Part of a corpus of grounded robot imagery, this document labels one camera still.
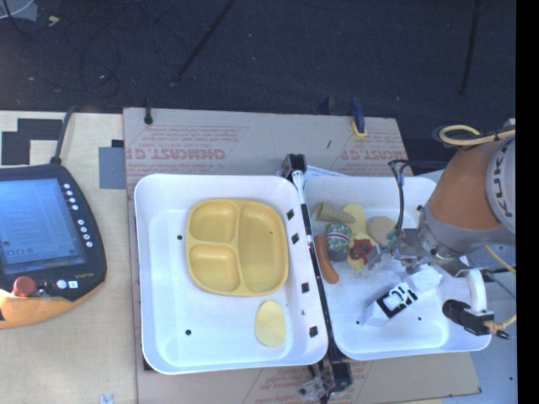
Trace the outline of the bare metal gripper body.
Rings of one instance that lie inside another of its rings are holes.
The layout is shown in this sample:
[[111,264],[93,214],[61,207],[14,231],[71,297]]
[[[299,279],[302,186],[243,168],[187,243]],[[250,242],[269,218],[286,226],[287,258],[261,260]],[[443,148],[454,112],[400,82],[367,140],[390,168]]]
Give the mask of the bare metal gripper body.
[[460,271],[460,257],[456,252],[437,242],[429,231],[416,228],[402,229],[393,250],[408,274],[416,274],[423,265],[437,265],[448,274]]

